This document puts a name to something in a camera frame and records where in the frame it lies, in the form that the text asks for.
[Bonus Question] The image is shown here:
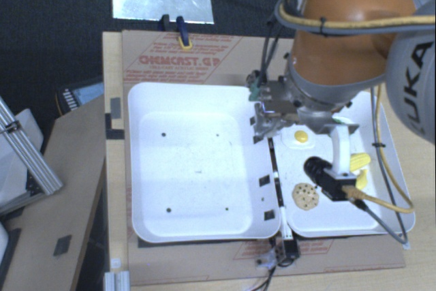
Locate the white plastic tray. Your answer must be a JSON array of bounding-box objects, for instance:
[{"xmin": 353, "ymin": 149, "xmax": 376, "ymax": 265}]
[
  {"xmin": 271, "ymin": 89, "xmax": 417, "ymax": 239},
  {"xmin": 127, "ymin": 81, "xmax": 283, "ymax": 245}
]

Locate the yellow banana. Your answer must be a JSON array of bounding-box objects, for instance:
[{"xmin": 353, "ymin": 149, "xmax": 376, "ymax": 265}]
[{"xmin": 354, "ymin": 168, "xmax": 370, "ymax": 189}]

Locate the brown cardboard board red print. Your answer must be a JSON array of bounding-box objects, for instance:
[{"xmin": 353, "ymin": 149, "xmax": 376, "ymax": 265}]
[{"xmin": 121, "ymin": 29, "xmax": 408, "ymax": 287}]

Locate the black block with thin wires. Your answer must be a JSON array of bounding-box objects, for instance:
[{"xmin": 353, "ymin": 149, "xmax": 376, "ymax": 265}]
[{"xmin": 271, "ymin": 237, "xmax": 301, "ymax": 267}]

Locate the yellow corn cob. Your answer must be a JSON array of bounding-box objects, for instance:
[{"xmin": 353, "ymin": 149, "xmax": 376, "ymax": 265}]
[{"xmin": 349, "ymin": 152, "xmax": 372, "ymax": 172}]

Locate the brown chocolate chip biscuit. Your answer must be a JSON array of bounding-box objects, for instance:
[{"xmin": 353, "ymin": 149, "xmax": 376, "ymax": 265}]
[{"xmin": 292, "ymin": 182, "xmax": 320, "ymax": 210}]

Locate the thin black and white rod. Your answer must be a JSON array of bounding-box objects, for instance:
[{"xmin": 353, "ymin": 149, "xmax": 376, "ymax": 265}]
[{"xmin": 267, "ymin": 137, "xmax": 294, "ymax": 240}]

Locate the black cylinder on white bracket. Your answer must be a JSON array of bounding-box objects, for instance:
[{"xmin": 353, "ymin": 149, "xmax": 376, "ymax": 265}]
[{"xmin": 303, "ymin": 122, "xmax": 360, "ymax": 202}]

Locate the white and yellow fried egg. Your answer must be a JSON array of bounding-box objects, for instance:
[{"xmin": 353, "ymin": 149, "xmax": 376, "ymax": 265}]
[{"xmin": 281, "ymin": 125, "xmax": 316, "ymax": 151}]

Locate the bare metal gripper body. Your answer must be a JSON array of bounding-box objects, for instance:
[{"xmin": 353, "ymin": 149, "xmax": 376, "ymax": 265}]
[{"xmin": 259, "ymin": 76, "xmax": 302, "ymax": 121}]

